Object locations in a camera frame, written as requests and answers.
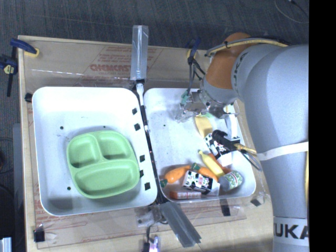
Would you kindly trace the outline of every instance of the toy carrot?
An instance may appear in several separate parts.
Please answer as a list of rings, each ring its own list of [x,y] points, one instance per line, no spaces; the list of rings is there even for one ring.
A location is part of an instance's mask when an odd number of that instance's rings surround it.
[[[168,183],[172,184],[175,181],[179,180],[182,176],[184,176],[185,172],[188,171],[190,167],[191,167],[190,165],[185,165],[170,170],[165,174],[164,179],[166,179]]]

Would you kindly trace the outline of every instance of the clamp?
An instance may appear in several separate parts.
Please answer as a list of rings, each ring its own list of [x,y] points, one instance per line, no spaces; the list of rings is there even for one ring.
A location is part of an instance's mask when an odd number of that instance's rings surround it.
[[[10,92],[12,90],[13,76],[18,72],[18,63],[16,58],[17,48],[23,49],[31,56],[37,56],[39,54],[38,49],[35,49],[30,44],[19,39],[12,38],[10,40],[10,45],[13,47],[12,56],[9,57],[2,54],[0,57],[0,69],[3,69],[3,71],[8,74],[7,97],[10,97],[11,95]]]
[[[227,148],[229,152],[236,150],[239,151],[254,168],[256,168],[260,172],[263,171],[260,163],[251,154],[252,149],[245,148],[245,146],[240,143],[239,137],[236,137],[234,139],[228,139],[227,133],[220,130],[213,131],[212,137],[215,141]]]

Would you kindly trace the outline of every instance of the green plate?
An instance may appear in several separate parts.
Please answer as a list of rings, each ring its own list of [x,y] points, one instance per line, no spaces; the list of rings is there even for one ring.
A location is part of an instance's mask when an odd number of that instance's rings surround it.
[[[134,188],[139,165],[130,142],[119,132],[98,131],[74,137],[67,160],[77,190],[87,198],[105,198]]]

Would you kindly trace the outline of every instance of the white sink basin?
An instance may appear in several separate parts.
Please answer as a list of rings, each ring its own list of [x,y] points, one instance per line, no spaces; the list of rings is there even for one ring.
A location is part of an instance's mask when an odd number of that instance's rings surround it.
[[[43,87],[33,95],[33,113],[40,200],[48,213],[94,213],[147,206],[155,201],[158,188],[133,92],[123,88]],[[90,199],[74,186],[66,149],[73,137],[101,130],[115,130],[129,140],[143,175],[127,192]]]

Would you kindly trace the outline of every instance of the gray robot arm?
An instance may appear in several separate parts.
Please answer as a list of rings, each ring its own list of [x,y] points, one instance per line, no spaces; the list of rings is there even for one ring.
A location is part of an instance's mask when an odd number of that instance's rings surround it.
[[[198,96],[184,107],[223,118],[226,105],[244,102],[270,190],[273,251],[307,252],[308,46],[247,45],[216,55],[212,63],[224,73],[211,63]]]

